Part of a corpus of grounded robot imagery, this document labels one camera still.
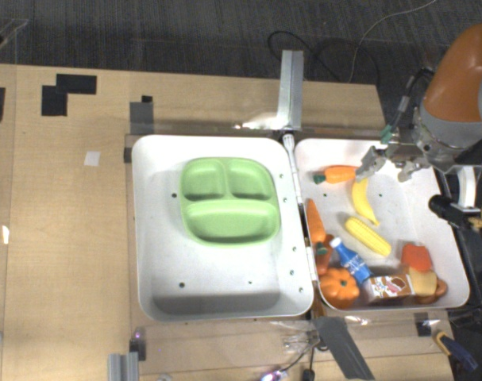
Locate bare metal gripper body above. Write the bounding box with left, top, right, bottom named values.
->
left=384, top=132, right=461, bottom=171

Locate short orange carrot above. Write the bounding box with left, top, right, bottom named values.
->
left=312, top=164, right=361, bottom=186

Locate yellow banana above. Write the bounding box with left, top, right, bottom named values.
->
left=351, top=176, right=381, bottom=228

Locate white plastic tray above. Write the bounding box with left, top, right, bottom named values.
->
left=294, top=137, right=472, bottom=313
left=130, top=133, right=315, bottom=323

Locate yellow corn cob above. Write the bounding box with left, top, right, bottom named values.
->
left=344, top=216, right=393, bottom=259

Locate long orange carrot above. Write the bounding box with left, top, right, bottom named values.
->
left=305, top=198, right=327, bottom=250

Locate orange red block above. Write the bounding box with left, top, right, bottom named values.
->
left=400, top=243, right=433, bottom=274

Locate blue bottle with white cap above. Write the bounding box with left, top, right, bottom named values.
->
left=329, top=237, right=374, bottom=286

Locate brown orange toy with green stem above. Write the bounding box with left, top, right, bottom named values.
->
left=314, top=233, right=335, bottom=277

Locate pale yellow bread slice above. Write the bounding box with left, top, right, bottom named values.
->
left=407, top=267, right=438, bottom=297

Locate brown and white carton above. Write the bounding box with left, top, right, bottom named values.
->
left=362, top=273, right=417, bottom=306

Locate orange pumpkin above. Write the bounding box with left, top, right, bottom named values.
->
left=318, top=267, right=361, bottom=310

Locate green divided plate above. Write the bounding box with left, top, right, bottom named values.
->
left=179, top=156, right=282, bottom=249

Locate black cylinder on white bracket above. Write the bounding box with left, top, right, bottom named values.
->
left=427, top=164, right=482, bottom=230

